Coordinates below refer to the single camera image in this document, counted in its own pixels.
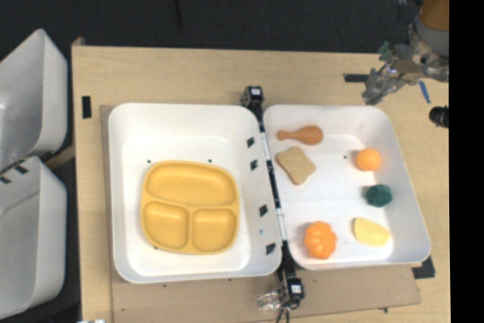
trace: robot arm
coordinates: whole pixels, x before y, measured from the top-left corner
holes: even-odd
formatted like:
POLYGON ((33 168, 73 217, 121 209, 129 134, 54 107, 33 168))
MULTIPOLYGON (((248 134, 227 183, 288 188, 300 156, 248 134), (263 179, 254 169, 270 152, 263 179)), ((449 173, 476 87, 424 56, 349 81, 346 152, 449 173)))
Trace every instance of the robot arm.
POLYGON ((375 105, 420 78, 448 82, 449 0, 425 0, 408 28, 408 44, 383 47, 385 64, 372 69, 362 96, 375 105))

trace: table surface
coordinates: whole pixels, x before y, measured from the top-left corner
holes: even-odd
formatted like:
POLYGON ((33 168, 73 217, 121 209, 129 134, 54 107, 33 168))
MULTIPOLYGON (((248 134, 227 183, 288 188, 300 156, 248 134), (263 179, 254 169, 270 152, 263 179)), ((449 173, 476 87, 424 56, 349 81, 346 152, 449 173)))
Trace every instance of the table surface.
MULTIPOLYGON (((368 74, 373 54, 114 48, 74 45, 73 115, 79 212, 82 319, 158 321, 274 321, 256 311, 255 298, 275 276, 130 284, 110 259, 104 188, 101 107, 125 102, 239 104, 248 85, 260 85, 273 104, 365 105, 360 82, 343 74, 368 74), (82 99, 90 97, 91 116, 82 99)), ((429 120, 448 104, 448 85, 426 81, 432 104, 418 86, 406 86, 377 105, 392 120, 432 241, 435 278, 414 280, 411 267, 378 266, 300 271, 308 296, 291 312, 298 322, 450 321, 448 130, 429 120), (385 307, 395 307, 382 311, 385 307)))

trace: yellow divided plate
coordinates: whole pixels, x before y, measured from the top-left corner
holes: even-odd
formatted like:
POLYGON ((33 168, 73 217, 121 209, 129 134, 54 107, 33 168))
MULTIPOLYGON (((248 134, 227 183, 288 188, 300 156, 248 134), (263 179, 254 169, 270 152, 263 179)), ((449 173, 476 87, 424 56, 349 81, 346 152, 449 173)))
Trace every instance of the yellow divided plate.
POLYGON ((239 192, 232 175, 205 163, 166 161, 147 172, 141 195, 144 236, 179 253, 220 253, 237 236, 239 192))

